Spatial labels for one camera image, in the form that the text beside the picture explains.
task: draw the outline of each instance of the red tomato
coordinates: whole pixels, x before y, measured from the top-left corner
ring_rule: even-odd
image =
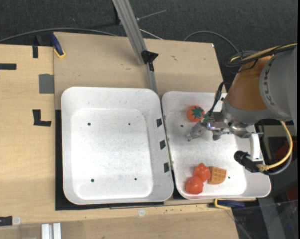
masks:
[[[193,176],[185,183],[185,191],[190,194],[200,194],[203,191],[203,182],[197,176]]]
[[[200,106],[191,106],[186,115],[191,122],[198,122],[203,119],[204,109]]]
[[[205,166],[203,163],[199,164],[194,168],[193,175],[199,177],[202,182],[205,182],[211,178],[210,169],[207,166]]]

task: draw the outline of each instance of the wooden table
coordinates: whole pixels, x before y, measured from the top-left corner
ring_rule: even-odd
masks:
[[[108,231],[105,227],[103,230],[100,226],[99,228],[115,238],[120,231],[131,231],[132,236],[128,236],[128,233],[126,238],[140,238],[138,229],[148,233],[144,238],[169,238],[174,232],[177,232],[178,238],[188,238],[188,233],[182,232],[182,227],[192,230],[192,226],[195,227],[191,233],[192,238],[206,234],[206,227],[211,228],[208,233],[213,238],[224,238],[225,235],[226,238],[238,238],[230,210],[210,208],[206,203],[212,200],[193,202],[171,198],[164,206],[55,210],[54,122],[55,109],[59,109],[62,90],[73,84],[147,87],[146,72],[136,64],[127,38],[66,33],[57,33],[56,36],[66,48],[68,57],[64,60],[59,60],[51,47],[39,47],[39,56],[34,58],[31,46],[0,44],[0,63],[17,64],[17,70],[0,70],[0,216],[20,217],[22,224],[33,226],[65,222],[63,226],[68,230],[63,228],[63,233],[72,231],[72,235],[77,235],[73,230],[79,223],[71,221],[81,221],[80,224],[85,224],[81,230],[93,230],[94,222],[105,226],[114,222],[116,228],[111,231],[109,228]],[[95,77],[97,81],[87,81],[91,78],[87,70],[83,76],[79,76],[83,80],[74,81],[80,75],[80,68],[77,65],[69,66],[72,63],[71,58],[77,55],[72,56],[73,51],[71,48],[67,49],[70,47],[67,41],[80,47],[82,42],[74,43],[74,40],[79,39],[88,43],[89,47],[98,43],[95,49],[106,53],[110,50],[113,53],[108,53],[108,57],[100,55],[95,58],[99,63],[99,70],[96,70],[98,77]],[[211,44],[146,39],[146,45],[150,51],[159,53],[154,66],[160,95],[169,90],[215,92],[222,81]],[[79,58],[82,61],[76,57],[77,62],[84,67],[92,64],[90,55],[81,54]],[[78,75],[70,74],[74,68],[77,68]],[[41,74],[55,75],[55,94],[39,92],[38,78]],[[52,121],[51,127],[34,126],[33,109],[41,109],[41,119]],[[145,217],[138,217],[140,208],[145,210]],[[130,230],[129,224],[132,223],[135,225]],[[151,229],[148,228],[145,232],[145,226],[150,226]],[[9,228],[12,234],[14,230],[15,227]],[[0,235],[1,233],[9,232],[0,228]],[[85,235],[82,238],[96,238],[91,237],[87,231]]]

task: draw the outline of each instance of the empty white tray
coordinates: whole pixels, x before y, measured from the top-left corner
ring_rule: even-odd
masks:
[[[72,87],[61,97],[63,189],[75,204],[155,202],[173,193],[159,96]]]
[[[201,106],[206,112],[212,107],[214,93],[178,92],[164,94],[162,108],[168,137],[175,183],[179,193],[187,199],[214,199],[236,197],[264,197],[269,194],[271,184],[269,177],[262,173],[251,173],[237,163],[233,156],[237,150],[250,152],[248,139],[240,139],[234,135],[223,135],[217,141],[212,140],[212,132],[188,142],[195,122],[190,122],[186,112],[191,105]],[[221,110],[219,101],[215,111]],[[203,184],[203,192],[194,195],[185,191],[185,183],[193,176],[195,166],[204,163],[227,170],[223,183]]]

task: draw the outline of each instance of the gray tape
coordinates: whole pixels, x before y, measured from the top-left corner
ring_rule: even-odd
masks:
[[[54,76],[50,74],[39,75],[39,93],[53,94],[55,93]]]

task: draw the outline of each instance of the brown waffle toy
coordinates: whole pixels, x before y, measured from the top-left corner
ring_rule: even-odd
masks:
[[[209,166],[211,178],[208,180],[209,184],[220,184],[225,180],[226,177],[226,170],[215,167],[215,166]]]

